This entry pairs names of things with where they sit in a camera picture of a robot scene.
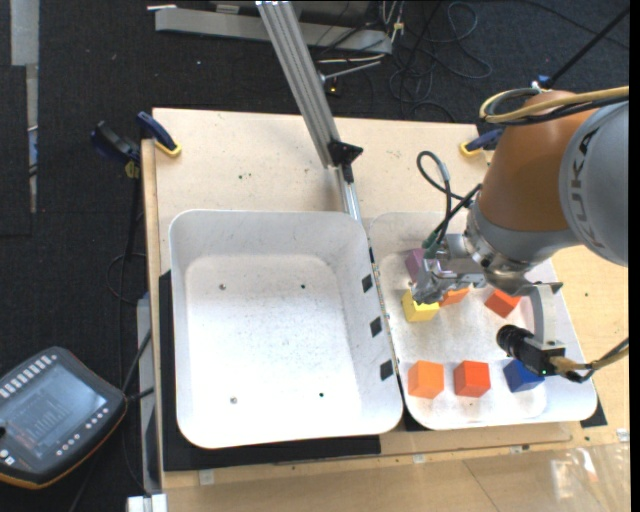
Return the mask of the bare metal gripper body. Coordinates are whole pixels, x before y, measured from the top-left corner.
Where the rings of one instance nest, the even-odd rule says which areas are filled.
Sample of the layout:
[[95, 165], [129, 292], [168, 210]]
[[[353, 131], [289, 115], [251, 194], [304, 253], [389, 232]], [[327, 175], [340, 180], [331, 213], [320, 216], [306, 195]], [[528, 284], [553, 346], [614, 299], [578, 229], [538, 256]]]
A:
[[423, 263], [433, 278], [451, 279], [449, 291], [490, 285], [509, 296], [529, 293], [525, 274], [539, 263], [539, 238], [533, 233], [508, 233], [492, 246], [478, 234], [432, 233], [423, 241]]

